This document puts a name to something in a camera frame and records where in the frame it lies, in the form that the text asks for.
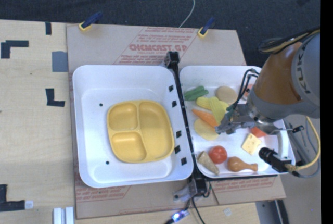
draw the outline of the blue clamp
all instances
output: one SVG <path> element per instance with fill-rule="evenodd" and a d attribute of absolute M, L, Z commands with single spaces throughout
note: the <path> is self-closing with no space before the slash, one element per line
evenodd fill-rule
<path fill-rule="evenodd" d="M 198 36 L 204 38 L 207 35 L 208 29 L 211 29 L 215 26 L 215 18 L 211 17 L 206 25 L 204 25 L 199 31 Z"/>
<path fill-rule="evenodd" d="M 99 20 L 102 18 L 102 16 L 103 16 L 102 12 L 97 12 L 92 16 L 88 17 L 84 22 L 79 24 L 80 30 L 86 31 L 87 29 L 90 29 L 91 24 L 98 23 Z"/>

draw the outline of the white tray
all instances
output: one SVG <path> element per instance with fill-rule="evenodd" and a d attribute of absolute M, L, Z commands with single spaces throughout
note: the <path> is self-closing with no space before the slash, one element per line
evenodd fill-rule
<path fill-rule="evenodd" d="M 197 86 L 203 85 L 205 89 L 209 91 L 206 97 L 212 97 L 215 95 L 215 90 L 223 85 L 233 88 L 238 94 L 241 81 L 245 71 L 249 68 L 254 68 L 256 71 L 260 72 L 258 67 L 248 67 L 248 66 L 188 66 L 181 70 L 180 81 L 182 83 L 183 93 L 193 89 Z M 255 78 L 251 78 L 250 83 L 255 82 Z M 223 162 L 217 167 L 220 170 L 219 175 L 207 170 L 201 164 L 197 163 L 199 170 L 209 178 L 234 178 L 234 177 L 250 177 L 250 176 L 264 176 L 264 175 L 276 175 L 279 174 L 277 171 L 272 169 L 272 167 L 265 163 L 259 156 L 258 152 L 262 147 L 268 147 L 270 149 L 278 150 L 278 138 L 276 135 L 269 135 L 261 137 L 262 143 L 257 148 L 256 153 L 250 155 L 241 148 L 246 136 L 249 134 L 250 130 L 237 129 L 233 134 L 221 133 L 216 140 L 207 141 L 199 136 L 194 130 L 194 122 L 198 118 L 192 113 L 192 109 L 201 109 L 195 103 L 195 101 L 185 101 L 186 115 L 188 119 L 188 125 L 190 129 L 191 139 L 193 142 L 194 153 L 197 156 L 201 151 L 208 151 L 211 147 L 216 145 L 223 146 L 228 153 L 228 157 L 237 156 L 241 158 L 246 163 L 258 164 L 258 172 L 253 172 L 249 169 L 242 170 L 240 172 L 231 172 L 227 169 L 227 161 Z M 274 125 L 278 128 L 285 128 L 282 120 L 276 121 Z M 295 163 L 294 154 L 288 139 L 286 144 L 287 149 L 284 151 L 288 152 L 288 156 L 292 159 L 292 163 Z"/>
<path fill-rule="evenodd" d="M 87 185 L 104 188 L 174 181 L 192 174 L 193 159 L 171 71 L 161 66 L 82 66 L 73 74 L 73 93 L 79 172 Z M 140 99 L 166 109 L 177 150 L 160 161 L 124 163 L 112 152 L 106 115 L 113 104 Z"/>

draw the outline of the cardboard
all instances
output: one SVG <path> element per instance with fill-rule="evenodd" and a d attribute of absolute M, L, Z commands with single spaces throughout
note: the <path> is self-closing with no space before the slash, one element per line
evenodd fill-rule
<path fill-rule="evenodd" d="M 126 215 L 182 209 L 173 192 L 187 181 L 95 189 L 86 186 L 78 171 L 73 108 L 72 75 L 82 65 L 160 65 L 168 51 L 179 52 L 181 70 L 189 65 L 245 65 L 234 30 L 209 30 L 205 38 L 198 29 L 93 25 L 83 32 L 77 24 L 67 25 L 68 69 L 75 171 L 76 218 Z M 213 195 L 197 200 L 198 207 L 284 198 L 279 176 L 257 179 L 213 181 Z"/>

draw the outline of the yellow plate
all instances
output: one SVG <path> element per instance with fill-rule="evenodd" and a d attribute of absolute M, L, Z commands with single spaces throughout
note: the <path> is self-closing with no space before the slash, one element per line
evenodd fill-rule
<path fill-rule="evenodd" d="M 108 110 L 107 128 L 116 157 L 127 163 L 158 161 L 174 149 L 174 137 L 167 112 L 159 103 L 127 101 Z"/>

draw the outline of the wooden table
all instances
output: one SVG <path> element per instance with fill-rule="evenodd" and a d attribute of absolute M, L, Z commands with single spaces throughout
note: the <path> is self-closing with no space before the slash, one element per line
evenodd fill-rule
<path fill-rule="evenodd" d="M 52 223 L 53 208 L 75 207 L 67 72 L 53 72 L 52 52 L 67 52 L 66 24 L 0 20 L 0 42 L 29 41 L 0 59 L 0 184 L 7 201 L 33 201 L 33 208 L 0 212 L 0 223 Z M 55 90 L 64 107 L 47 106 Z M 182 223 L 200 223 L 194 209 Z M 165 223 L 175 211 L 160 211 L 75 223 Z M 206 223 L 260 223 L 255 203 L 199 208 Z"/>

